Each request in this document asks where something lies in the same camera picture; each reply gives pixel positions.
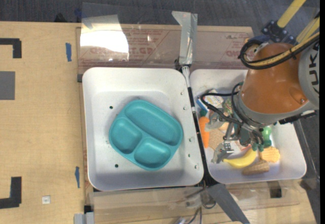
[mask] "black corner marker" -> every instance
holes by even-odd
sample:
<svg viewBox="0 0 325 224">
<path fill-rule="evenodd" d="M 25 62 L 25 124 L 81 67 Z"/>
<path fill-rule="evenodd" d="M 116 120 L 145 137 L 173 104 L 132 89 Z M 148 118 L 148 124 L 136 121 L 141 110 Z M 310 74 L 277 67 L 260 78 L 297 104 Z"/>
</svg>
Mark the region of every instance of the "black corner marker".
<svg viewBox="0 0 325 224">
<path fill-rule="evenodd" d="M 19 38 L 0 38 L 0 45 L 12 45 L 12 57 L 21 59 L 21 40 Z"/>
<path fill-rule="evenodd" d="M 21 177 L 11 177 L 10 197 L 0 199 L 0 209 L 16 208 L 21 203 Z"/>
</svg>

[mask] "teal plate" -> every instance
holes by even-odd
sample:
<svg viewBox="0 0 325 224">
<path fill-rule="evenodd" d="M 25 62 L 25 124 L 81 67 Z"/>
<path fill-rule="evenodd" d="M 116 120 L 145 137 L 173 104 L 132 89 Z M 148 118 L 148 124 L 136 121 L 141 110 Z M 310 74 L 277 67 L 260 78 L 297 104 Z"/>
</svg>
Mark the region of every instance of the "teal plate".
<svg viewBox="0 0 325 224">
<path fill-rule="evenodd" d="M 161 108 L 144 100 L 128 103 L 109 130 L 112 147 L 148 171 L 164 167 L 174 156 L 182 139 L 180 123 Z"/>
</svg>

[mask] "toy banana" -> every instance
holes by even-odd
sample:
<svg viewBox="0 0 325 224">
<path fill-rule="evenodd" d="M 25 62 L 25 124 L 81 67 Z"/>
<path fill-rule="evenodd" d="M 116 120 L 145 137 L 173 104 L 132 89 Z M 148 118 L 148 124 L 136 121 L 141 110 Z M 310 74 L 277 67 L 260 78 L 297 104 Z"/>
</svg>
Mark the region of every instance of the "toy banana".
<svg viewBox="0 0 325 224">
<path fill-rule="evenodd" d="M 256 151 L 253 151 L 252 148 L 250 148 L 242 157 L 240 158 L 234 158 L 234 159 L 223 159 L 223 162 L 227 162 L 231 166 L 235 168 L 244 168 L 246 166 L 251 165 L 256 158 Z"/>
</svg>

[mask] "white square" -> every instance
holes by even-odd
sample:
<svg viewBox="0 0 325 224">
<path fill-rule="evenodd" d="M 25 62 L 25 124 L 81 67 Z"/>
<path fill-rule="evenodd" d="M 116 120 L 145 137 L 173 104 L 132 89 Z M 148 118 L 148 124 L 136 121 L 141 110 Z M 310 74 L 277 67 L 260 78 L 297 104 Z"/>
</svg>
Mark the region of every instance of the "white square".
<svg viewBox="0 0 325 224">
<path fill-rule="evenodd" d="M 51 196 L 49 196 L 49 195 L 43 196 L 42 197 L 42 203 L 43 204 L 50 204 L 51 203 Z"/>
</svg>

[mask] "table surface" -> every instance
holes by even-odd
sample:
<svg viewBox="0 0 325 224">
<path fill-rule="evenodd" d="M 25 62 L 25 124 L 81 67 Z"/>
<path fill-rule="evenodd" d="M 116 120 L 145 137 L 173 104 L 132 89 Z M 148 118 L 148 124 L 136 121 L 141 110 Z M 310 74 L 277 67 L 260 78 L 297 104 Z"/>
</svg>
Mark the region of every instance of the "table surface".
<svg viewBox="0 0 325 224">
<path fill-rule="evenodd" d="M 22 203 L 0 209 L 1 223 L 73 223 L 74 214 L 83 212 L 78 27 L 78 23 L 0 22 L 0 38 L 22 41 L 22 58 L 13 59 L 12 46 L 0 45 L 0 71 L 15 72 L 15 100 L 0 100 L 0 162 L 4 166 L 0 168 L 0 199 L 10 197 L 11 177 L 22 178 Z M 72 47 L 71 61 L 66 43 Z M 244 213 L 252 222 L 315 223 L 305 191 L 297 194 L 297 205 Z M 50 196 L 51 203 L 42 204 L 43 196 Z M 203 216 L 203 223 L 229 221 L 224 213 Z"/>
</svg>

